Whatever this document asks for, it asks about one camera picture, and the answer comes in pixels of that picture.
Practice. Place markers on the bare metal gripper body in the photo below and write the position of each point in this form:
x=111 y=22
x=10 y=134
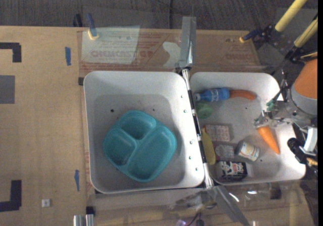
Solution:
x=286 y=114

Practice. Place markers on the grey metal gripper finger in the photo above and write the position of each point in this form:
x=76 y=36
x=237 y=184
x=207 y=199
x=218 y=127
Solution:
x=267 y=114
x=261 y=122

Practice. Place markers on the orange carrot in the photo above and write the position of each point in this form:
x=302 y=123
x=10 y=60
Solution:
x=269 y=138

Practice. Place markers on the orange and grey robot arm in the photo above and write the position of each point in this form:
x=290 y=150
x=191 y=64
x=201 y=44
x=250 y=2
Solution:
x=305 y=81

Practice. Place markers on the white plastic tray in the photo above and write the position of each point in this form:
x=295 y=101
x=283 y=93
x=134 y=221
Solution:
x=141 y=88
x=242 y=114

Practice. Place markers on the orange toy sausage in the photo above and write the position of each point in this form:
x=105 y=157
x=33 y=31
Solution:
x=243 y=94

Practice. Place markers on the white small can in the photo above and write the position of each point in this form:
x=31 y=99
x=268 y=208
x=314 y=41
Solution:
x=248 y=151

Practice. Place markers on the small pink patterned packet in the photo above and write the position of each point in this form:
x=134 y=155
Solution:
x=225 y=151

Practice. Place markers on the blue plastic bottle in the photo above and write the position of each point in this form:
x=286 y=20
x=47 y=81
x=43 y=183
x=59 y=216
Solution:
x=214 y=94

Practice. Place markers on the black and white cow carton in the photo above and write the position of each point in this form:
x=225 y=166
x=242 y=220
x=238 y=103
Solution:
x=232 y=170

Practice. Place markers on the green round lid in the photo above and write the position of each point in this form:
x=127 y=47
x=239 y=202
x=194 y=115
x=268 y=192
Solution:
x=205 y=110

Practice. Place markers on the yellow banana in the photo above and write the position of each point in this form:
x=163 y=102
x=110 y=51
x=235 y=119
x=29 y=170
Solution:
x=209 y=148

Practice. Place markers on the brown cardboard board red print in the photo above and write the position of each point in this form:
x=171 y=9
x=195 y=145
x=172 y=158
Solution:
x=217 y=48

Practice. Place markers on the green divided plate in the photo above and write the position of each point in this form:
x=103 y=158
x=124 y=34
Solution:
x=146 y=154

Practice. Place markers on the black cylinder on white bracket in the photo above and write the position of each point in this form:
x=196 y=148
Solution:
x=299 y=148

